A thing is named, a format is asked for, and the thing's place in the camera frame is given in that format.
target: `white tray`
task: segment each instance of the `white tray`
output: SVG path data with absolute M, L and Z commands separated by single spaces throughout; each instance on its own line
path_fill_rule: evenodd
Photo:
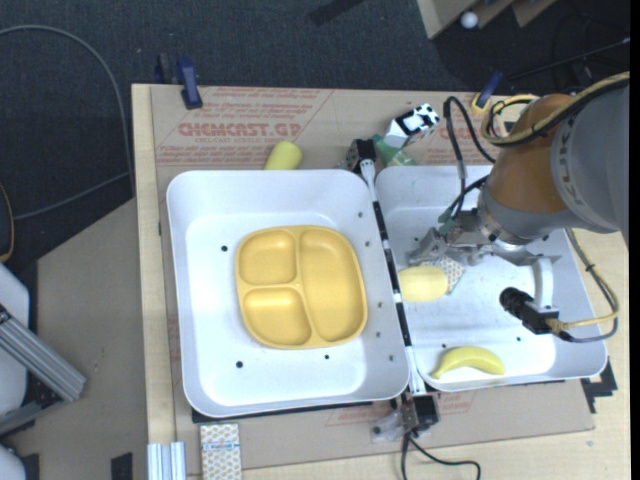
M 191 406 L 226 418 L 390 399 L 409 368 L 384 251 L 365 183 L 340 170 L 191 171 L 167 191 L 183 384 Z M 246 330 L 234 258 L 249 233 L 321 225 L 353 245 L 368 321 L 352 341 L 280 350 Z
M 469 183 L 488 174 L 489 167 L 469 166 Z M 455 167 L 412 166 L 384 169 L 376 179 L 380 206 L 398 270 L 407 266 L 407 253 L 417 247 L 428 229 L 438 226 L 438 216 L 456 198 L 459 181 Z M 477 204 L 477 192 L 466 197 L 465 208 Z M 529 246 L 534 254 L 559 255 L 553 264 L 553 305 L 563 321 L 594 316 L 563 231 L 545 242 Z M 515 267 L 493 257 L 467 267 L 450 295 L 422 304 L 405 303 L 416 363 L 421 377 L 442 391 L 476 389 L 504 384 L 522 384 L 589 377 L 605 366 L 607 353 L 602 341 L 567 343 L 552 335 L 534 335 L 509 315 L 499 295 L 513 286 L 533 296 L 535 283 L 530 267 Z M 575 336 L 599 335 L 597 326 L 572 329 Z M 474 368 L 462 368 L 430 376 L 446 349 L 478 345 L 497 353 L 506 366 L 504 376 L 495 377 Z

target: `brown cylinder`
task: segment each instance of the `brown cylinder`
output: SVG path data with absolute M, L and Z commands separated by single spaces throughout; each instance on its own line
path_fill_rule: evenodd
M 566 94 L 552 94 L 534 101 L 522 113 L 511 133 L 531 128 L 569 99 L 571 97 Z M 557 128 L 554 126 L 546 137 L 502 149 L 487 180 L 489 192 L 498 203 L 526 212 L 566 210 L 551 174 L 551 142 Z

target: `yellow object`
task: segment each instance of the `yellow object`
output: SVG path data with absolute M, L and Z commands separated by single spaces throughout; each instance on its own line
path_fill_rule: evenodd
M 269 228 L 245 237 L 235 258 L 240 310 L 265 345 L 345 343 L 367 321 L 362 273 L 344 235 L 322 226 Z
M 502 360 L 490 350 L 483 347 L 466 346 L 452 348 L 444 353 L 438 369 L 431 374 L 439 379 L 444 373 L 470 366 L 492 375 L 504 375 L 505 367 Z
M 447 275 L 435 265 L 409 267 L 398 273 L 402 298 L 407 302 L 429 302 L 449 288 Z
M 273 147 L 264 168 L 267 171 L 297 169 L 300 162 L 302 150 L 293 142 L 283 140 Z

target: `banana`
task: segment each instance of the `banana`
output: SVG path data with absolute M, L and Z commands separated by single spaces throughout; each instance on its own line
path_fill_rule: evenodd
M 439 379 L 443 373 L 463 366 L 471 366 L 492 375 L 504 375 L 505 372 L 504 364 L 496 354 L 483 347 L 466 346 L 445 352 L 431 377 Z

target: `green object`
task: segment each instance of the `green object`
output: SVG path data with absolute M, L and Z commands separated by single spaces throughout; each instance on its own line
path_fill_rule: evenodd
M 418 165 L 409 153 L 401 148 L 389 146 L 380 135 L 373 136 L 376 153 L 386 166 L 389 165 Z

